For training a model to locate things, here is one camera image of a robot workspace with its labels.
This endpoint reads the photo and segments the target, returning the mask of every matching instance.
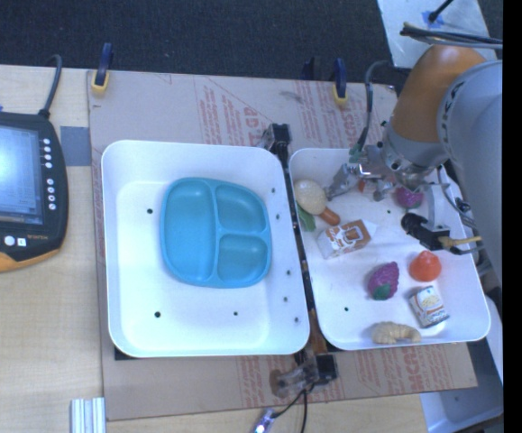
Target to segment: purple toy cabbage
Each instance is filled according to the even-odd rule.
[[[395,195],[398,204],[404,208],[417,208],[423,202],[423,192],[413,192],[402,186],[396,189]]]
[[[398,265],[397,262],[384,264],[377,271],[375,271],[369,283],[367,290],[372,295],[373,299],[385,300],[390,299],[398,287]]]

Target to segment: blue clamp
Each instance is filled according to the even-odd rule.
[[[107,42],[102,48],[98,70],[95,71],[95,74],[92,77],[91,87],[94,91],[104,92],[106,87],[108,87],[108,70],[110,69],[110,65],[113,63],[113,57],[113,44]]]
[[[341,58],[334,60],[333,98],[339,106],[344,106],[349,99],[347,92],[347,69]]]
[[[301,80],[320,80],[321,79],[321,58],[313,56],[309,61],[303,64],[300,72]]]

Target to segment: white tray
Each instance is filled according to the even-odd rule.
[[[263,200],[276,247],[260,282],[213,289],[167,271],[160,206],[168,185],[185,177],[230,181]],[[307,301],[276,156],[244,146],[120,141],[103,153],[102,182],[108,328],[121,351],[133,357],[290,355],[306,344]]]
[[[326,187],[348,158],[346,149],[302,149],[290,158],[290,177],[293,181],[315,180]],[[418,328],[422,340],[415,345],[474,341],[487,335],[489,309],[470,254],[436,251],[443,265],[441,275],[432,282],[416,281],[408,274],[408,264],[425,247],[401,227],[400,220],[406,212],[392,197],[375,202],[372,194],[352,189],[333,198],[327,206],[339,214],[341,223],[365,219],[378,226],[372,240],[361,250],[328,259],[316,244],[316,237],[328,225],[316,217],[316,230],[301,232],[318,322],[331,344],[343,350],[383,347],[371,340],[371,328],[381,321]],[[427,217],[427,203],[413,211]],[[451,237],[467,236],[452,208],[446,212],[444,223],[451,228]],[[376,301],[366,289],[366,277],[382,264],[392,261],[399,267],[398,291],[391,299]],[[408,296],[412,290],[427,285],[435,287],[450,317],[434,327],[420,328],[408,304]],[[391,346],[406,345],[412,344],[399,340]]]

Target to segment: blue plate compartment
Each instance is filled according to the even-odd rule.
[[[251,286],[270,268],[267,209],[244,186],[205,178],[176,180],[162,201],[160,249],[180,281],[216,288]]]

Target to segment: red toy tomato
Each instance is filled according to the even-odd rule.
[[[412,278],[422,282],[433,281],[441,274],[442,266],[439,257],[428,250],[424,250],[408,266],[408,273]]]

